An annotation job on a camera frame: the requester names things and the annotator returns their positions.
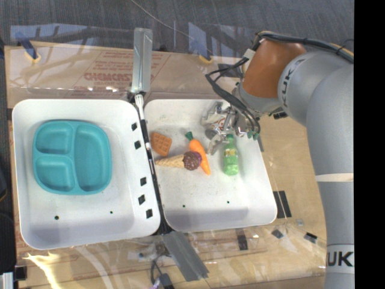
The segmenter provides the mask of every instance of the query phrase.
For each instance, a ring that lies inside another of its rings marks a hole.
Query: wire
[[[167,252],[164,252],[160,255],[158,255],[151,263],[151,269],[150,269],[150,278],[151,278],[151,283],[154,285],[155,284],[155,281],[156,279],[154,278],[154,269],[156,268],[159,272],[160,275],[163,275],[161,269],[159,268],[159,266],[157,265],[157,261],[160,257],[162,256],[170,256]]]
[[[152,19],[154,19],[155,21],[157,21],[158,23],[160,23],[162,26],[165,26],[166,28],[168,29],[171,29],[177,33],[180,33],[182,34],[183,36],[189,38],[190,40],[193,40],[195,42],[197,42],[197,44],[200,44],[195,38],[193,38],[192,36],[189,36],[188,34],[184,33],[183,31],[181,30],[178,30],[176,28],[173,28],[172,26],[169,26],[167,25],[166,23],[162,22],[160,19],[158,19],[157,17],[155,17],[153,14],[151,14],[150,12],[148,12],[144,7],[142,7],[137,1],[135,0],[130,0],[133,4],[135,4],[138,8],[140,8],[142,11],[144,11],[148,16],[150,16]],[[210,52],[210,54],[214,54],[212,51],[210,51],[208,48],[205,48],[208,52]]]
[[[4,41],[0,37],[0,58],[1,59],[4,59],[4,48],[5,48]]]
[[[353,42],[353,43],[354,43],[354,39],[346,39],[346,40],[344,40],[344,41],[342,42],[342,46],[343,46],[343,47],[346,47],[346,45],[347,45],[348,42]]]
[[[267,39],[267,40],[271,40],[274,42],[281,42],[281,43],[300,43],[304,46],[311,46],[311,47],[314,47],[317,49],[322,49],[325,51],[334,52],[336,55],[346,59],[350,63],[354,63],[354,54],[345,48],[345,44],[343,44],[342,46],[339,46],[339,45],[336,45],[333,43],[328,43],[328,42],[324,42],[324,41],[317,40],[317,39],[308,39],[308,38],[286,36],[286,35],[277,34],[277,33],[271,32],[271,31],[260,31],[260,32],[256,33],[256,37],[254,39],[253,45],[251,46],[251,50],[256,51],[258,49],[258,47],[260,46],[260,41],[262,39]],[[218,69],[218,70],[212,71],[212,72],[206,74],[205,77],[208,80],[208,82],[210,83],[210,85],[212,86],[212,89],[214,90],[214,92],[217,95],[219,95],[221,98],[223,98],[225,101],[230,103],[231,105],[239,108],[241,110],[242,114],[250,122],[253,132],[255,132],[255,126],[257,126],[257,133],[259,133],[260,132],[260,125],[259,125],[258,119],[254,117],[254,115],[249,111],[247,106],[245,104],[243,104],[241,100],[236,98],[234,95],[231,95],[229,92],[223,90],[217,84],[217,81],[232,69],[235,69],[237,67],[242,66],[242,71],[244,73],[245,72],[244,65],[248,60],[249,60],[248,58],[243,57],[238,62],[229,66],[228,68]],[[212,79],[211,76],[213,74],[216,74],[216,73],[219,73],[219,75],[215,79]]]

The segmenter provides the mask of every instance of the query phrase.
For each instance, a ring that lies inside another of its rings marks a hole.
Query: gray robot arm
[[[279,81],[282,108],[307,128],[325,213],[325,289],[352,289],[354,271],[354,66],[323,52],[294,59]]]
[[[306,52],[302,45],[309,44],[325,50]],[[217,84],[226,71],[211,72],[206,77],[214,91],[241,113],[238,121],[246,114],[249,120],[253,116],[258,125],[258,118],[264,114],[285,113],[307,128],[327,227],[324,288],[352,289],[355,287],[353,53],[331,43],[270,31],[257,33],[251,50],[255,52],[251,58],[245,55],[231,67],[250,60],[241,83],[231,95]],[[220,75],[212,79],[214,73]],[[250,126],[237,132],[237,120],[232,126],[237,135],[256,132]]]

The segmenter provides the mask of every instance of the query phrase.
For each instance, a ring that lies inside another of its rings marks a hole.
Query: metal bracket
[[[173,231],[162,237],[167,250],[186,281],[197,281],[208,277],[209,270],[183,233]]]
[[[13,289],[13,273],[7,272],[0,275],[0,289]]]
[[[131,93],[150,91],[152,61],[152,30],[134,29],[134,68]]]

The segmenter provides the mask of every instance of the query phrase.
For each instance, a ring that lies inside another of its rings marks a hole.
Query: gray carpet
[[[0,0],[0,36],[132,48],[150,28],[154,49],[240,57],[254,33],[320,39],[353,51],[354,0]],[[0,60],[0,165],[10,181],[4,61]],[[0,203],[0,274],[14,266],[11,185]]]

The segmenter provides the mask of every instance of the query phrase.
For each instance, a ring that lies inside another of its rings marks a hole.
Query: black cable
[[[344,40],[344,41],[342,42],[342,46],[343,46],[343,47],[346,47],[347,42],[353,42],[353,43],[354,43],[354,39],[346,39],[346,40]]]
[[[0,36],[0,51],[4,53],[5,43]]]
[[[154,284],[155,283],[155,278],[154,278],[154,269],[156,268],[159,272],[160,275],[163,275],[161,269],[159,268],[159,266],[157,265],[157,261],[160,257],[162,256],[170,256],[168,254],[168,252],[164,252],[160,255],[158,255],[152,262],[151,262],[151,269],[150,269],[150,278],[151,278],[151,283]]]
[[[235,69],[241,65],[243,65],[244,63],[246,63],[249,59],[248,58],[242,58],[241,60],[239,60],[237,63],[233,64],[232,66],[226,68],[226,69],[220,69],[220,70],[215,70],[215,71],[212,71],[208,74],[206,74],[206,78],[207,80],[209,81],[209,83],[211,84],[214,92],[221,96],[225,101],[227,101],[229,104],[237,107],[238,109],[240,109],[242,111],[242,114],[248,119],[248,121],[250,122],[251,124],[251,128],[253,130],[253,132],[255,132],[255,124],[257,124],[258,126],[258,130],[257,132],[259,133],[260,132],[260,126],[259,126],[259,122],[256,120],[256,118],[253,116],[253,114],[248,110],[248,108],[238,99],[236,98],[234,95],[230,94],[229,92],[223,90],[218,84],[217,84],[217,81],[222,77],[224,76],[227,72],[229,72],[230,70],[232,69]],[[211,75],[215,74],[215,73],[220,73],[215,79],[212,79],[211,78]]]
[[[340,48],[337,49],[336,54],[339,55],[340,51],[341,51],[341,50],[344,50],[344,49],[345,49],[345,45],[340,46]]]
[[[311,46],[311,47],[322,49],[325,51],[332,51],[338,56],[348,60],[350,63],[354,62],[354,57],[349,52],[341,50],[342,49],[341,46],[334,45],[332,43],[328,43],[325,41],[321,41],[317,39],[286,36],[283,34],[271,33],[269,31],[261,31],[257,33],[257,36],[260,39],[268,39],[268,40],[278,41],[282,43],[300,43],[305,46]]]

